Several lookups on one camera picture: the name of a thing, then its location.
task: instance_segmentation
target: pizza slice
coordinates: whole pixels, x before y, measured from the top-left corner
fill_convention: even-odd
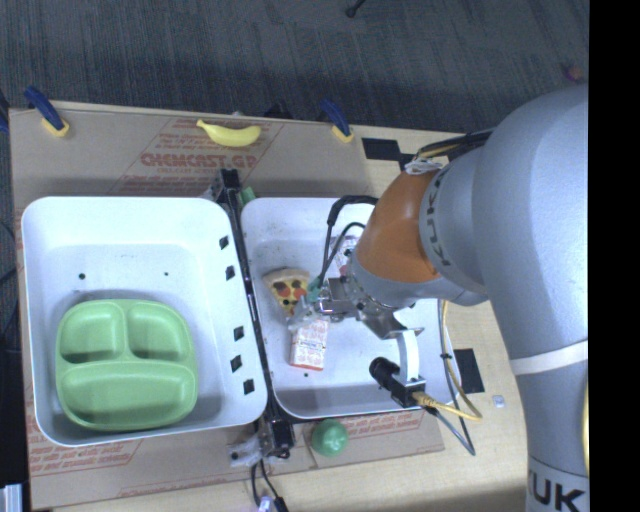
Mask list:
[[[299,268],[283,268],[269,272],[262,276],[262,280],[284,312],[291,316],[300,297],[307,294],[309,272]]]

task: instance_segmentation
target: green ball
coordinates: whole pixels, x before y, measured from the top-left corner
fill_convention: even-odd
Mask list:
[[[338,420],[323,420],[311,435],[311,446],[320,455],[335,457],[347,446],[349,434]]]

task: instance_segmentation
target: green plate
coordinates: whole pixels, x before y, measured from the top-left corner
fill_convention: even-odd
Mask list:
[[[132,431],[180,421],[198,396],[189,327],[159,302],[78,304],[58,326],[56,387],[67,417],[86,428]]]

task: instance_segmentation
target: gray floor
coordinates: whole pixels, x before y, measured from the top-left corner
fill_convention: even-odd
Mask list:
[[[588,0],[368,0],[350,19],[354,1],[0,0],[0,87],[15,107],[32,84],[52,99],[215,113],[282,102],[305,120],[328,97],[354,124],[468,132],[571,86],[567,66],[588,78]],[[13,222],[1,135],[0,220]],[[4,229],[0,244],[2,278]],[[0,343],[17,346],[15,277],[0,285]]]

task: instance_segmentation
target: toy banana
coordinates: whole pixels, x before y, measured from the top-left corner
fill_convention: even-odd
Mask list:
[[[196,126],[207,132],[207,135],[216,144],[239,148],[248,146],[258,140],[261,129],[259,126],[247,126],[246,128],[233,129],[215,124],[207,124],[202,119],[198,119]]]

